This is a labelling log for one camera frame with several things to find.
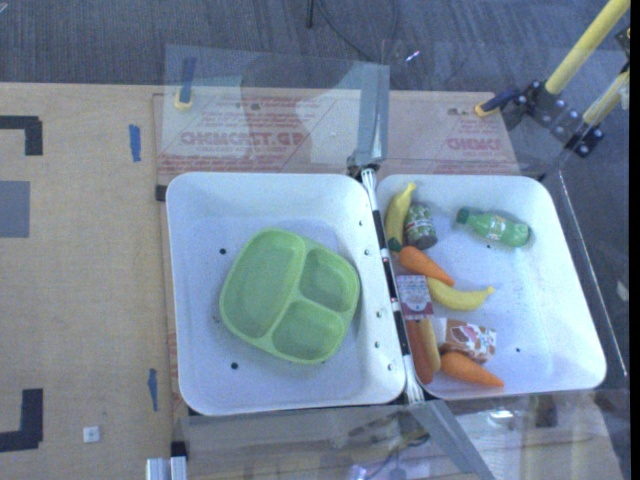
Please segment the green can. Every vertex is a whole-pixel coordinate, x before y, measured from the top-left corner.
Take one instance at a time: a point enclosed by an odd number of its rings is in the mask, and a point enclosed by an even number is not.
[[[404,234],[406,244],[413,245],[420,250],[428,249],[436,244],[438,237],[428,205],[415,203],[409,207],[404,219]]]

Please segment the yellow pole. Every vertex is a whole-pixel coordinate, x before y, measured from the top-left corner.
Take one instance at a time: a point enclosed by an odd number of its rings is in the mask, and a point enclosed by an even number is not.
[[[631,68],[620,73],[606,92],[598,98],[584,112],[582,119],[591,126],[598,126],[602,120],[611,112],[620,102],[620,89],[628,85],[631,80]]]
[[[609,0],[545,83],[545,89],[549,94],[558,95],[562,92],[630,5],[631,0]]]

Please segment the green plate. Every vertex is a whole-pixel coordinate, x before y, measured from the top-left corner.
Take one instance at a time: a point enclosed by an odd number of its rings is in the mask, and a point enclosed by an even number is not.
[[[358,306],[360,280],[342,256],[306,237],[267,228],[244,245],[220,294],[235,335],[295,363],[329,359]]]

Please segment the yellow banana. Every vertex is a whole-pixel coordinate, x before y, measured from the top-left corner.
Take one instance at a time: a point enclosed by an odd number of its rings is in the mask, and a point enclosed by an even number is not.
[[[488,286],[484,290],[462,291],[444,284],[438,279],[427,277],[427,286],[431,298],[449,309],[457,311],[471,311],[476,309],[495,290]]]
[[[398,252],[402,248],[404,234],[404,218],[411,206],[411,192],[416,189],[414,182],[391,198],[384,216],[384,232],[389,248]]]

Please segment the dark floor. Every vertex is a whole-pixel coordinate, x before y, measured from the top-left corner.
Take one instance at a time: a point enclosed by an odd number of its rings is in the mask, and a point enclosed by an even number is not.
[[[0,80],[161,84],[170,44],[378,62],[394,40],[420,55],[392,66],[392,89],[523,89],[553,72],[608,1],[316,0],[307,28],[307,0],[0,0]],[[629,23],[627,13],[565,89],[574,108],[586,109],[625,64],[614,34]],[[521,123],[512,140],[553,165],[560,144],[537,126]],[[628,111],[616,108],[601,129],[593,154],[570,155],[547,183],[569,194],[561,210],[587,243],[576,263],[587,284],[593,266],[594,319],[613,326],[601,335],[603,386],[616,389],[629,385],[629,302],[619,291],[629,283]]]

